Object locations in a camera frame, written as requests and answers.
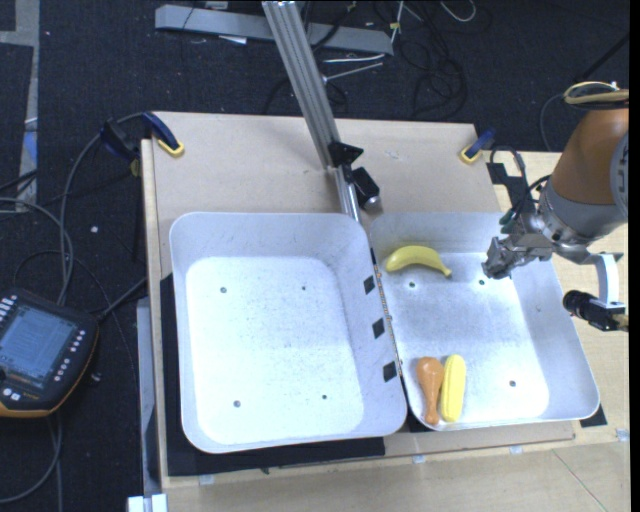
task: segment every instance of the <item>black floor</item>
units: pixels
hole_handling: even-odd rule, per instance
[[[74,162],[109,118],[143,110],[299,115],[288,87],[274,89],[285,71],[273,43],[245,46],[158,32],[154,12],[165,3],[172,2],[41,0],[38,196],[54,215]],[[311,21],[335,21],[349,3],[318,2]],[[230,4],[260,13],[258,2]],[[388,30],[397,2],[373,4],[358,2],[344,24]],[[550,103],[542,120],[547,148],[539,127],[543,105],[629,31],[629,0],[476,0],[476,15],[466,23],[440,2],[407,4],[424,23],[405,12],[394,57],[375,71],[333,82],[336,117],[473,123],[478,132],[495,128],[499,144],[560,151],[581,114]],[[471,12],[468,1],[446,4],[460,17]],[[345,52],[321,48],[316,55],[321,61]],[[24,49],[0,44],[0,187],[18,176],[28,61]],[[320,64],[326,75],[357,66]],[[628,43],[588,78],[628,87]],[[144,134],[137,120],[124,127],[134,138]],[[66,226],[77,264],[67,303],[97,313],[145,275],[144,239],[136,226],[140,182],[126,161],[95,148],[81,162],[72,191]],[[58,251],[57,228],[42,215],[0,214],[0,288],[15,281],[55,300]],[[123,510],[128,496],[142,492],[135,306],[135,300],[125,303],[102,325],[96,378],[62,408],[64,510]],[[46,471],[53,455],[46,421],[0,421],[0,453],[1,500]],[[0,510],[55,510],[57,495],[53,473],[29,497],[0,504]]]

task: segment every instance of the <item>beige tabletop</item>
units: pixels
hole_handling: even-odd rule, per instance
[[[628,334],[602,334],[583,321],[583,343],[608,424],[550,422],[385,438],[386,456],[196,477],[167,473],[159,282],[171,273],[168,233],[191,211],[336,212],[330,172],[301,118],[157,113],[185,144],[173,158],[143,141],[147,256],[154,343],[160,468],[170,510],[388,510],[398,506],[445,510],[628,510],[630,504]],[[474,142],[473,125],[337,120],[344,142],[363,148],[364,166],[381,188],[383,208],[363,215],[367,228],[382,212],[506,209],[482,160],[466,165],[458,152]],[[498,153],[509,173],[509,154]],[[529,180],[550,173],[558,154],[523,153]],[[594,251],[628,254],[623,227]],[[594,268],[554,257],[565,291],[597,294]],[[621,297],[628,304],[625,256]]]

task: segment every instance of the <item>table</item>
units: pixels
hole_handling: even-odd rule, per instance
[[[385,438],[374,460],[169,476],[164,445],[160,280],[171,273],[168,233],[189,211],[337,212],[333,178],[320,169],[302,118],[158,112],[185,144],[175,159],[142,144],[159,484],[170,510],[388,510],[409,506],[495,510],[607,510],[630,507],[628,334],[576,326],[601,392],[608,424],[552,422]],[[382,190],[384,211],[495,212],[508,207],[482,161],[457,153],[473,125],[338,119],[344,142],[365,149],[357,164]],[[498,153],[509,173],[511,157]],[[553,170],[559,154],[523,153],[529,180]],[[368,228],[375,215],[364,214]],[[626,226],[593,250],[628,254]],[[620,264],[628,304],[627,257]],[[597,290],[595,270],[554,257],[565,291]]]

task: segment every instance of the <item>yellow corn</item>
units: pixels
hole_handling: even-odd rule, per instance
[[[452,354],[444,363],[444,378],[440,390],[440,415],[445,421],[456,421],[462,413],[467,366],[462,356]]]

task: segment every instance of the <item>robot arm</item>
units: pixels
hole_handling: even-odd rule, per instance
[[[488,277],[508,277],[516,267],[554,253],[579,265],[593,264],[599,296],[569,292],[565,308],[601,330],[628,330],[624,305],[617,302],[615,262],[622,254],[588,250],[628,222],[628,131],[628,108],[587,112],[542,189],[536,211],[516,215],[508,236],[491,241],[482,264]]]

